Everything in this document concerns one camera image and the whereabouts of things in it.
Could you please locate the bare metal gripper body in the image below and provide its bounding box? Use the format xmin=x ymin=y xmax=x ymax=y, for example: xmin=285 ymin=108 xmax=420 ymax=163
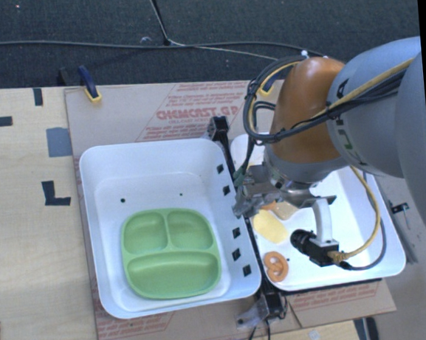
xmin=236 ymin=159 xmax=315 ymax=212

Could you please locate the yellow oval toy food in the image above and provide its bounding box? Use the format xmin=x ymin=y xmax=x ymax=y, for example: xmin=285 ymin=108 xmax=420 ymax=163
xmin=250 ymin=207 xmax=290 ymax=246

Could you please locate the beige bread slice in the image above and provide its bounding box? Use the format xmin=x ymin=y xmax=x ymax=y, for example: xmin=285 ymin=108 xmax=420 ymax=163
xmin=274 ymin=200 xmax=300 ymax=221

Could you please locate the thin black rod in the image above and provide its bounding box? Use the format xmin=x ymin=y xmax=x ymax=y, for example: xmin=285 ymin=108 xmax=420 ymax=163
xmin=220 ymin=134 xmax=272 ymax=299

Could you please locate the orange pretzel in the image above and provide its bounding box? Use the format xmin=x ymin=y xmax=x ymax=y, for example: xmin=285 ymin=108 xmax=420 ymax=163
xmin=262 ymin=249 xmax=291 ymax=284

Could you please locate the green divided plate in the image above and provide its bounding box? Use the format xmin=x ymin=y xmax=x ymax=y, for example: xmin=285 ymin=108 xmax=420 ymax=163
xmin=117 ymin=203 xmax=225 ymax=304

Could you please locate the white plastic tray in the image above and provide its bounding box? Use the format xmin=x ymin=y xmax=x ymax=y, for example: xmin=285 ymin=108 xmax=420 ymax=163
xmin=228 ymin=120 xmax=409 ymax=296
xmin=77 ymin=132 xmax=265 ymax=323

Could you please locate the brown cardboard board red print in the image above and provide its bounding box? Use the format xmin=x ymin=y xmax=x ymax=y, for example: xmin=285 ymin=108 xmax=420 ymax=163
xmin=63 ymin=61 xmax=399 ymax=340

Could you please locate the black block with thin wires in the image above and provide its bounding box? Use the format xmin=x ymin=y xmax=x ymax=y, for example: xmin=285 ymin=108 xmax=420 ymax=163
xmin=207 ymin=114 xmax=233 ymax=143
xmin=262 ymin=289 xmax=289 ymax=321

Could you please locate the black cylinder on white bracket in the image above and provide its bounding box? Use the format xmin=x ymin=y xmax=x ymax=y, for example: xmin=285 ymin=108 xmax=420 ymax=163
xmin=286 ymin=194 xmax=343 ymax=271

